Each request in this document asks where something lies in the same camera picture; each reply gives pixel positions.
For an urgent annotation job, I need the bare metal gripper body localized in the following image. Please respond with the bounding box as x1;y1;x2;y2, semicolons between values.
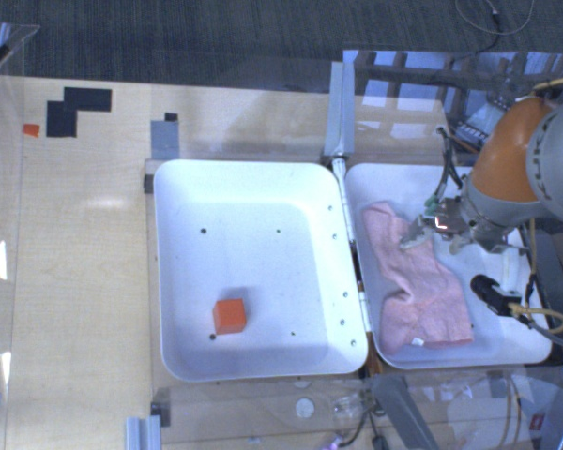
420;196;476;245

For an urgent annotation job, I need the pink cloth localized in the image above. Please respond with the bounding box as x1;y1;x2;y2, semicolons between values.
359;200;476;357

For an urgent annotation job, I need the white plastic tray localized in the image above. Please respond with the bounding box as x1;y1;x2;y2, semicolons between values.
344;162;555;371
152;158;370;383

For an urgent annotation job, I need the orange cube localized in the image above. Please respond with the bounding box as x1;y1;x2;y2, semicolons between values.
211;297;249;337

